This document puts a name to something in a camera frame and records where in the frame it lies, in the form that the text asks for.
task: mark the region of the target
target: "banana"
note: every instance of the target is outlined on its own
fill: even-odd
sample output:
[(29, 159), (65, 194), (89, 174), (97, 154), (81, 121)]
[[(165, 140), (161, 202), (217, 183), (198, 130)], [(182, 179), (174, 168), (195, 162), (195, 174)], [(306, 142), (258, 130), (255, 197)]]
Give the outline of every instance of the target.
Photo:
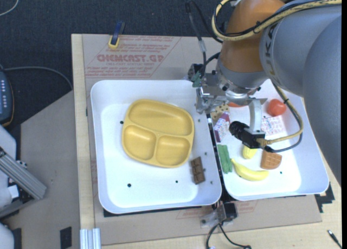
[(246, 166), (243, 166), (242, 164), (236, 162), (233, 158), (231, 159), (231, 162), (235, 166), (236, 173), (245, 180), (261, 181), (269, 175), (269, 171), (267, 170), (251, 170)]
[(243, 145), (242, 155), (245, 159), (251, 159), (258, 149), (250, 149), (249, 147)]

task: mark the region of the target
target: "dark floor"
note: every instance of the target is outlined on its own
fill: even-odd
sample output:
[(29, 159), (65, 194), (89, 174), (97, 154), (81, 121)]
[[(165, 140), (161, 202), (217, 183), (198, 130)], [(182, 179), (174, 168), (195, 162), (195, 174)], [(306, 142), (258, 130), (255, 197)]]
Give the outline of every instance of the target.
[[(55, 69), (72, 81), (70, 36), (113, 33), (118, 20), (125, 34), (195, 36), (185, 13), (187, 0), (19, 0), (0, 16), (0, 65)], [(209, 18), (220, 0), (194, 0)], [(0, 14), (16, 0), (0, 0)], [(208, 33), (198, 24), (203, 36)], [(8, 71), (15, 111), (9, 129), (24, 122), (70, 90), (49, 71)]]

